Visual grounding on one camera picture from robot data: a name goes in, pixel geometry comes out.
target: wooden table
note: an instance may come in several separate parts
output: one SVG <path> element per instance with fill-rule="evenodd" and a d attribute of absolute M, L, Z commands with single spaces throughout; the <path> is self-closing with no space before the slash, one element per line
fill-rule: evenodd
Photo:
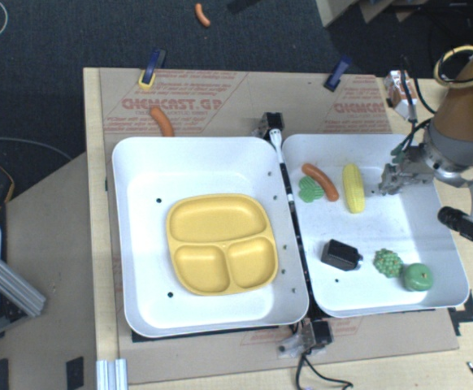
<path fill-rule="evenodd" d="M 380 90 L 384 88 L 378 79 Z M 444 90 L 433 80 L 420 82 L 423 96 L 428 103 L 438 106 Z M 105 191 L 106 166 L 102 133 L 102 99 L 98 68 L 84 70 L 85 120 L 87 158 L 89 170 L 90 228 L 93 255 L 93 294 L 96 325 L 97 360 L 112 361 L 119 358 L 119 342 L 115 315 L 114 281 L 112 275 L 111 241 L 108 199 Z M 405 134 L 408 124 L 387 107 L 394 133 Z M 421 106 L 419 118 L 429 115 Z M 466 189 L 455 189 L 437 184 L 440 199 L 447 204 L 469 212 L 471 199 Z M 473 243 L 456 233 L 454 239 L 465 265 L 473 294 Z M 436 389 L 473 388 L 473 374 L 466 362 L 473 362 L 473 323 L 463 323 L 458 341 L 460 349 L 443 353 L 426 353 L 405 357 L 342 362 L 321 366 L 329 377 L 347 379 L 357 389 Z M 330 388 L 306 368 L 302 372 L 303 386 Z M 173 382 L 133 385 L 136 389 L 242 389 L 242 388 L 294 388 L 294 370 L 277 369 L 253 373 L 186 379 Z"/>

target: yellow corn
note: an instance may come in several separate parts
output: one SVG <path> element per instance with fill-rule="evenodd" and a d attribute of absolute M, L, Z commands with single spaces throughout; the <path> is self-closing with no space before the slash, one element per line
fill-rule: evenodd
<path fill-rule="evenodd" d="M 354 163 L 349 163 L 343 168 L 343 187 L 350 212 L 353 214 L 362 212 L 365 209 L 365 191 L 361 173 Z"/>

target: yellow plate compartment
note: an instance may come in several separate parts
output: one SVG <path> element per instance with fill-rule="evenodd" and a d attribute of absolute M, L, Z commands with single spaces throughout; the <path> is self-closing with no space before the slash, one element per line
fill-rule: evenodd
<path fill-rule="evenodd" d="M 235 193 L 186 198 L 168 212 L 166 229 L 177 277 L 192 293 L 247 292 L 276 276 L 271 224 L 252 197 Z"/>

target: cardboard sheet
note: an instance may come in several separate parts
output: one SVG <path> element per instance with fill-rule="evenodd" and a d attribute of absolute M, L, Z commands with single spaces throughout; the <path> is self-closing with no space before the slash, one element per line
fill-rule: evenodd
<path fill-rule="evenodd" d="M 284 138 L 297 133 L 391 132 L 374 76 L 345 75 L 336 92 L 326 74 L 158 70 L 154 87 L 139 89 L 137 69 L 101 68 L 103 130 L 111 218 L 119 351 L 130 384 L 295 366 L 279 343 L 288 327 L 135 342 L 124 317 L 119 230 L 111 169 L 117 142 L 159 136 L 150 118 L 160 106 L 177 136 L 248 136 L 265 112 L 281 112 Z M 330 319 L 335 342 L 314 362 L 342 362 L 456 349 L 448 310 Z"/>

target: robotic end effector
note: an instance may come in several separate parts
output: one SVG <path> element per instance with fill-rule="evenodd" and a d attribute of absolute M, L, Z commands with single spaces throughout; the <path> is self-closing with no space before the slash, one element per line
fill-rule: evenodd
<path fill-rule="evenodd" d="M 438 219 L 473 241 L 473 180 L 462 177 L 473 167 L 473 55 L 454 80 L 442 74 L 442 64 L 462 52 L 473 54 L 473 46 L 452 50 L 437 63 L 436 81 L 448 87 L 448 93 L 433 117 L 414 125 L 411 134 L 393 150 L 393 163 L 385 165 L 379 189 L 383 195 L 396 194 L 405 185 L 429 184 L 434 178 L 455 188 L 469 188 L 471 214 L 446 206 Z M 423 142 L 410 145 L 419 129 L 424 130 Z"/>

